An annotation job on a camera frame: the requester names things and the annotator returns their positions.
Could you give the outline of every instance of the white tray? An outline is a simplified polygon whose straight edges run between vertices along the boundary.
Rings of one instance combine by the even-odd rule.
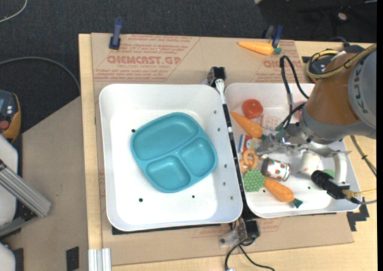
[[[206,85],[111,84],[100,93],[107,215],[122,231],[229,223],[242,198],[221,99]],[[163,115],[192,116],[210,138],[217,167],[177,193],[163,193],[146,179],[130,151],[132,129]]]
[[[294,107],[299,103],[306,101],[295,84],[289,86],[293,94]],[[301,84],[301,86],[307,95],[310,95],[314,88],[313,84]],[[282,122],[288,115],[287,93],[283,84],[235,83],[227,87],[225,95],[229,110],[242,115],[242,103],[247,99],[257,99],[260,101],[264,107],[263,113],[280,119],[280,122]],[[254,119],[254,121],[260,123],[261,119],[262,117],[259,117]],[[297,121],[297,119],[296,117],[293,117],[291,122],[294,123],[295,121]],[[244,134],[245,132],[234,119],[232,119],[232,124],[235,143],[238,147],[239,138],[241,134]],[[334,150],[346,151],[343,142],[331,144],[330,147]],[[261,188],[260,191],[254,192],[246,191],[245,196],[247,204],[251,211],[257,216],[262,218],[272,218],[293,215],[323,214],[353,211],[359,207],[357,204],[351,203],[345,199],[333,199],[324,190],[316,186],[310,179],[297,174],[297,167],[300,163],[301,156],[298,155],[292,157],[284,152],[285,150],[281,149],[270,153],[269,157],[282,162],[287,162],[291,165],[291,175],[288,180],[282,183],[290,188],[293,191],[295,198],[303,201],[303,204],[299,208],[295,208],[291,204],[280,202],[267,190],[263,192],[265,188]],[[357,179],[348,157],[346,158],[346,162],[346,181],[351,184],[350,189],[359,191]],[[321,158],[319,170],[334,169],[334,167],[335,163],[332,158]]]

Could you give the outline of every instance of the red tomato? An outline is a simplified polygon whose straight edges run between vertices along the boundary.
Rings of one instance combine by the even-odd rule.
[[[242,104],[242,109],[244,110],[244,114],[249,119],[254,119],[262,115],[263,113],[263,106],[262,104],[256,100],[256,99],[249,99],[246,100]]]

